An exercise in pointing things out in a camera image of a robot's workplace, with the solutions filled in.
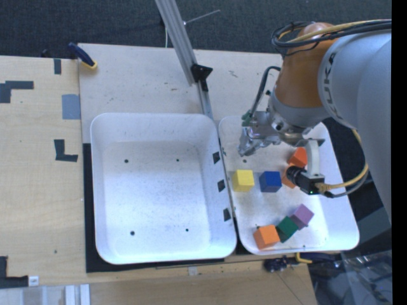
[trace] colored block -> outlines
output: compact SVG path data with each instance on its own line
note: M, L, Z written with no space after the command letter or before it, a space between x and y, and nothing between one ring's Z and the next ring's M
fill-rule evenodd
M314 213L309 210L305 205L301 204L294 213L290 216L291 220L298 226L298 230L308 226Z
M283 174L283 176L281 178L281 183L283 183L285 186L288 186L290 189L294 189L296 187L296 185L294 183L292 183L287 178L287 175L286 175L288 167L286 168L286 170L284 170L284 174Z
M259 227L253 233L253 237L259 250L266 247L272 247L274 244L280 241L279 234L274 225Z
M298 226L290 217L285 216L280 224L277 225L276 230L281 243L284 243L298 230Z
M305 167L305 165L307 165L307 151L305 148L297 148L294 154L288 159L287 163L298 167Z
M277 192L282 186L280 172L263 172L259 182L261 192Z
M236 192L249 192L254 187L252 170L237 170L231 178L232 188Z

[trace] black clamp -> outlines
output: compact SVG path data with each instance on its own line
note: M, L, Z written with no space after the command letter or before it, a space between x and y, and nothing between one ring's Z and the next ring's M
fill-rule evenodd
M206 83L206 78L210 75L210 73L213 71L213 68L206 67L204 65L199 65L199 64L193 64L191 66L191 72L193 79L195 82L201 82L202 84L202 90L204 92L208 91L208 85Z

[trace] yellow cube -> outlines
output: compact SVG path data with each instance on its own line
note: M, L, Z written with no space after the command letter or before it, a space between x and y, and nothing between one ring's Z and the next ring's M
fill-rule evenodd
M231 178L232 188L235 192L249 192L254 187L252 170L237 170Z

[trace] black connector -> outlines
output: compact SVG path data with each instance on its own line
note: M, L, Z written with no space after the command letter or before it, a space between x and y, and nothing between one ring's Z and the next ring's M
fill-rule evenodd
M322 175L316 175L315 177L309 177L307 171L298 166L290 166L286 172L287 178L301 191L307 194L319 194L316 183L324 183L325 178Z

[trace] orange cube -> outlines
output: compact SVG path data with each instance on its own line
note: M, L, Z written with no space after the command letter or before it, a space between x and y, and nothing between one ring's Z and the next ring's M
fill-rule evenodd
M266 247L271 247L280 241L279 234L277 233L274 225L259 227L253 233L253 237L259 250L262 250Z
M287 163L298 167L305 167L305 165L307 165L307 151L305 148L297 148L294 154L288 159Z
M286 170L284 171L284 174L283 174L283 176L282 176L282 178L281 178L281 183L283 183L285 186L288 186L290 189L294 189L294 188L296 187L296 185L295 185L294 183L292 183L292 182L287 178L287 175L286 175L286 172L287 172L288 167L287 167Z

